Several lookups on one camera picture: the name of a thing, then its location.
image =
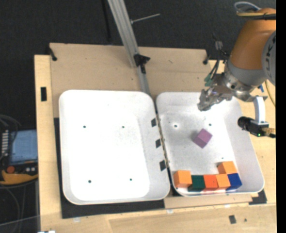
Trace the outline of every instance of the blue block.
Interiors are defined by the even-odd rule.
[[[240,186],[242,186],[240,176],[237,173],[228,174],[228,179],[230,181],[230,187],[227,188],[226,191],[235,190],[239,188]]]

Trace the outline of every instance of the block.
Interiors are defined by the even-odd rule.
[[[189,192],[201,192],[206,187],[203,175],[192,175],[191,181],[192,184],[188,187]]]
[[[217,190],[226,190],[230,187],[230,181],[227,174],[216,174]]]
[[[233,161],[225,161],[220,163],[217,166],[217,169],[220,174],[231,174],[231,173],[238,173],[235,163]]]
[[[237,173],[231,173],[228,174],[228,179],[230,181],[230,187],[226,189],[226,191],[229,190],[236,190],[238,189],[240,186],[242,186],[242,181],[240,179],[239,174]]]
[[[215,174],[205,174],[203,176],[205,180],[205,189],[204,192],[207,191],[215,191],[219,186],[217,185],[216,175]]]
[[[174,184],[178,188],[187,188],[192,184],[191,172],[189,170],[178,170],[173,175]]]
[[[202,129],[198,135],[194,138],[194,143],[200,146],[202,149],[207,145],[209,140],[211,139],[212,134],[210,134],[205,129]]]

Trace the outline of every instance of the black clamp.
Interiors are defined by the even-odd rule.
[[[134,56],[134,61],[135,64],[137,65],[137,67],[141,67],[141,72],[146,74],[146,70],[145,70],[145,64],[151,59],[150,57],[146,57],[140,54],[135,54]]]

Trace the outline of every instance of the white tray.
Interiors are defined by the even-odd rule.
[[[160,200],[170,190],[152,99],[69,90],[59,99],[62,181],[74,204]]]
[[[242,116],[239,102],[233,98],[201,112],[197,107],[199,97],[200,93],[188,92],[166,92],[157,97],[159,124],[171,177],[177,170],[190,170],[192,175],[217,174],[217,164],[234,161],[242,186],[226,193],[261,191],[264,178],[250,134],[237,124]],[[212,134],[203,149],[192,140],[202,128]],[[183,196],[207,194],[189,192],[186,188],[175,189]]]

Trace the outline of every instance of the red-orange cube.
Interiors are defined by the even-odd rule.
[[[217,190],[226,190],[230,187],[230,181],[227,174],[216,174],[217,185],[219,188]]]
[[[203,176],[205,180],[206,188],[203,190],[206,191],[215,191],[219,186],[217,184],[216,175],[215,174],[205,174]]]
[[[189,170],[178,170],[173,177],[174,184],[178,188],[187,188],[192,184],[191,172]]]
[[[217,169],[218,169],[220,174],[238,173],[237,168],[235,166],[235,163],[233,161],[222,162],[217,166]]]

